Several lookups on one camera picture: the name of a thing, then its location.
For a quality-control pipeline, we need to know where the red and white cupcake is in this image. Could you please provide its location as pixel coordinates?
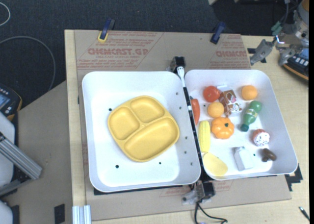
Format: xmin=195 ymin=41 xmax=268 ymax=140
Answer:
xmin=252 ymin=128 xmax=271 ymax=147

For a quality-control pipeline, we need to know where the brown and white carton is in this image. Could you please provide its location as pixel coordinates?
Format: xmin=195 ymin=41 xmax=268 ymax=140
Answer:
xmin=218 ymin=85 xmax=243 ymax=118

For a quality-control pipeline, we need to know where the brown cardboard board red print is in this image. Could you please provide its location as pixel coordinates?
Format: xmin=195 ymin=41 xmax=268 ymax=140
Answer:
xmin=73 ymin=29 xmax=292 ymax=221

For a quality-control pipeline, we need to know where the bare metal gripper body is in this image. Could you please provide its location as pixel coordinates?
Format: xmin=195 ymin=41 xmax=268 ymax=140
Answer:
xmin=276 ymin=23 xmax=309 ymax=48

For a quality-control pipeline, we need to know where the orange fruit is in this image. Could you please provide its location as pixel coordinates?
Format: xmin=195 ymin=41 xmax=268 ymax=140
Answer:
xmin=241 ymin=85 xmax=259 ymax=101
xmin=207 ymin=101 xmax=225 ymax=119

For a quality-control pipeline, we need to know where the yellow potato chip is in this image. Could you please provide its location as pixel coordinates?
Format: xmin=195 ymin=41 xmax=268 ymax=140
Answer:
xmin=202 ymin=152 xmax=229 ymax=177

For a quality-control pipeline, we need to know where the orange carrot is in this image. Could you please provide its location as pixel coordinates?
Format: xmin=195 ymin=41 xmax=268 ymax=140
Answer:
xmin=190 ymin=98 xmax=201 ymax=126

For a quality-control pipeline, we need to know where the white plastic tray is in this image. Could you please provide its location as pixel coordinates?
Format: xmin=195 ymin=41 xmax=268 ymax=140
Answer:
xmin=81 ymin=71 xmax=202 ymax=193
xmin=183 ymin=69 xmax=299 ymax=181

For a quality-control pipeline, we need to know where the red tomato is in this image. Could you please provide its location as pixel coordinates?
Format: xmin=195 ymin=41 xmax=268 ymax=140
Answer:
xmin=203 ymin=85 xmax=221 ymax=103

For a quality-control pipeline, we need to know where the brown pretzel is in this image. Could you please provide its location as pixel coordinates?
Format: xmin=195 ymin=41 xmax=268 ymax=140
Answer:
xmin=261 ymin=148 xmax=278 ymax=163

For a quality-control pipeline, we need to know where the black pen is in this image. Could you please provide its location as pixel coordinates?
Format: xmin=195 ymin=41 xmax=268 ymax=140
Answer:
xmin=298 ymin=206 xmax=309 ymax=220

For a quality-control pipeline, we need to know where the yellow divided plate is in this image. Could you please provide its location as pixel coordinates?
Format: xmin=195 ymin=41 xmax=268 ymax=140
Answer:
xmin=107 ymin=95 xmax=181 ymax=163

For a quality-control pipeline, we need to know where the thin black and white rod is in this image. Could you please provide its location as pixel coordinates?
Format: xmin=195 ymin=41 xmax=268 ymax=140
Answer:
xmin=177 ymin=66 xmax=205 ymax=182

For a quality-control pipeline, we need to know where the yellow corn cob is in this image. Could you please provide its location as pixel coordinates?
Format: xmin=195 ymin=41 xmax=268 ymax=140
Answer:
xmin=198 ymin=120 xmax=212 ymax=153

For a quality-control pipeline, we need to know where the orange pumpkin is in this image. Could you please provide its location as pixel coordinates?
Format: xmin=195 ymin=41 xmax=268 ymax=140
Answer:
xmin=210 ymin=116 xmax=235 ymax=140

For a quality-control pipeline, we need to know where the green bottle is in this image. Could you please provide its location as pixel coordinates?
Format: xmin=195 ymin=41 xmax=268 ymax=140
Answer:
xmin=239 ymin=100 xmax=263 ymax=132

